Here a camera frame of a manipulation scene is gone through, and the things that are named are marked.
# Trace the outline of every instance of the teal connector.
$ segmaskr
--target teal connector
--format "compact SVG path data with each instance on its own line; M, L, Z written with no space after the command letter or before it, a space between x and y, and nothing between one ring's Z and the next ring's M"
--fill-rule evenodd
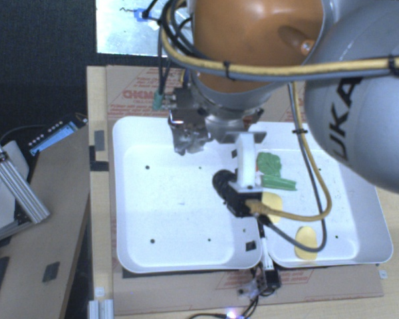
M152 103L152 109L154 111L161 110L162 107L162 100L164 99L164 94L159 94L158 90L154 93L154 101Z

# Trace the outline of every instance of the cardboard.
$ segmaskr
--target cardboard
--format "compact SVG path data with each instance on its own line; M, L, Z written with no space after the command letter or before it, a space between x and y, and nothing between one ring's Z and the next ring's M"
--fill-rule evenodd
M166 92L180 85L181 74L182 70L172 69ZM249 270L140 275L123 271L116 257L112 127L123 116L167 117L166 112L150 109L158 87L157 77L157 68L106 68L114 313L119 316L248 305L249 299L239 296L237 291L252 279ZM290 122L293 119L286 88L276 90L264 109L261 120ZM283 270L280 275L282 287L274 295L261 298L260 304L383 295L378 269L374 265Z

